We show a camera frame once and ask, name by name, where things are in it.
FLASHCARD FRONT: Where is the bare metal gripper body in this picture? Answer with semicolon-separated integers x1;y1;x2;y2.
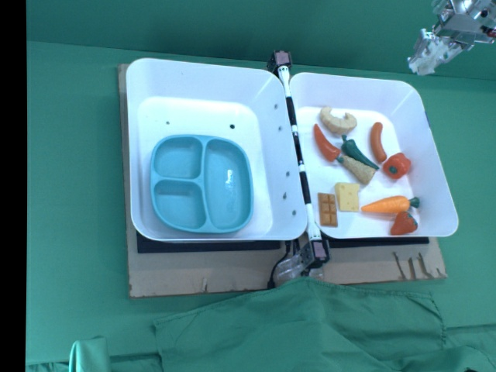
431;0;496;52

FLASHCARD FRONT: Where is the white plastic tray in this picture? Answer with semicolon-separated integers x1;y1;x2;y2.
288;71;460;240
126;57;309;243

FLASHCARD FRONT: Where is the orange sausage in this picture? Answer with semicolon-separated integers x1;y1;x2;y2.
370;122;388;164

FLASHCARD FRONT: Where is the beige toy croissant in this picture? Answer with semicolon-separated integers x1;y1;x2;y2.
319;105;358;136

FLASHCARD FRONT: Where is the red bell pepper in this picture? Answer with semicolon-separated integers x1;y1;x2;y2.
382;152;412;181

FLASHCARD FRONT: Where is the green chili pepper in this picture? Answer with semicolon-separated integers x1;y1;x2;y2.
340;134;381;171

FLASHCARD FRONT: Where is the beige waffle cone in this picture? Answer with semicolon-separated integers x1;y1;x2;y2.
336;154;377;186

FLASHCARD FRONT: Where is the red chili pepper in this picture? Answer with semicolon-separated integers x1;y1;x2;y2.
312;123;343;163

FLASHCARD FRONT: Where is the orange carrot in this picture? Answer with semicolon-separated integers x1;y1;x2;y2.
360;195;421;215

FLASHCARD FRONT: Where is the black and white thin rod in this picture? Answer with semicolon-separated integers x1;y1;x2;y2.
277;65;323;244

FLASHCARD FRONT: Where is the yellow cheese wedge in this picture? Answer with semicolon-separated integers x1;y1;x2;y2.
334;182;361;212

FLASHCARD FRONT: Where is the red strawberry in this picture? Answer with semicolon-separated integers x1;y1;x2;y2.
390;211;419;236

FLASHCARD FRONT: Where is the brown chocolate biscuit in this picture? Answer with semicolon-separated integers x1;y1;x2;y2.
317;192;339;227

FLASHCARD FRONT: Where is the blue divided plate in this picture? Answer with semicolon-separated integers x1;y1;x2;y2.
150;134;255;235

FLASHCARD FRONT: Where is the loose green cloth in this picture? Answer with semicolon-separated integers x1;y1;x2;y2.
152;276;496;372

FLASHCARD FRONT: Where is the brown cardboard board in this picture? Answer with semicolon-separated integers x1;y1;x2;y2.
117;63;448;300

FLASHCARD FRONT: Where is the black block with thin wires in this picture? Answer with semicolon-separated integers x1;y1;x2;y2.
270;50;293;70
308;239;331;266

